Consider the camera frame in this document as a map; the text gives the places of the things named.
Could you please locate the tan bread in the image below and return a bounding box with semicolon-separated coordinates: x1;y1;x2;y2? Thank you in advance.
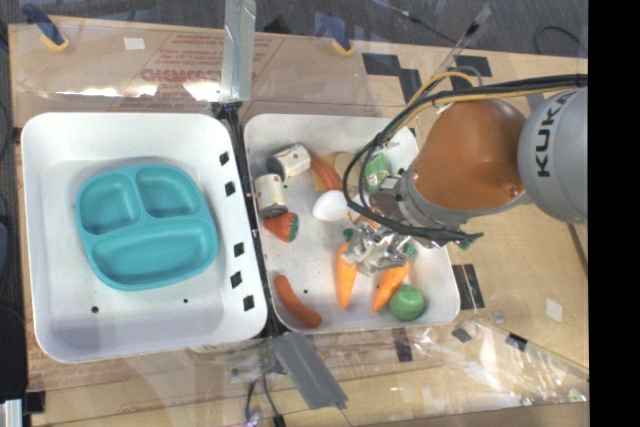
332;151;362;189

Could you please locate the blue divided plate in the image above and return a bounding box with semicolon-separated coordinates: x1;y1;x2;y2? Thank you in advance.
74;164;221;293

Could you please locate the orange carrot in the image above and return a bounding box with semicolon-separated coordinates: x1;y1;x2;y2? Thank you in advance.
371;261;412;314
336;242;359;311

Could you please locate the white plastic tray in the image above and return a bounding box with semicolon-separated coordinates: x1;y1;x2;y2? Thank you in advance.
19;111;269;364
243;113;462;335

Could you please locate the red strawberry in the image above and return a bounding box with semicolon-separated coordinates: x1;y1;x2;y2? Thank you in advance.
263;211;301;244

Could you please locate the white can orange print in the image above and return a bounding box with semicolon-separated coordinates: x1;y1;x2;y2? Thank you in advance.
266;143;313;182
253;172;289;220

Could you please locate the orange sausage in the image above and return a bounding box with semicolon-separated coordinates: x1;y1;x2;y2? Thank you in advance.
309;149;346;193
273;274;324;330

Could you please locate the brown cardboard board red print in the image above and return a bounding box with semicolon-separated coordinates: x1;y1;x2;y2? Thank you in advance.
7;14;589;427

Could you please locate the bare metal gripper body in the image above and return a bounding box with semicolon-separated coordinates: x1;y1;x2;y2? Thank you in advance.
341;220;417;277

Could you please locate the green apple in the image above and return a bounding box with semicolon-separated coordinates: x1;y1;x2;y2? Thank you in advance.
387;283;427;323

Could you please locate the white egg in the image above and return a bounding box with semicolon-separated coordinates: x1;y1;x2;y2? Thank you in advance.
312;189;351;223

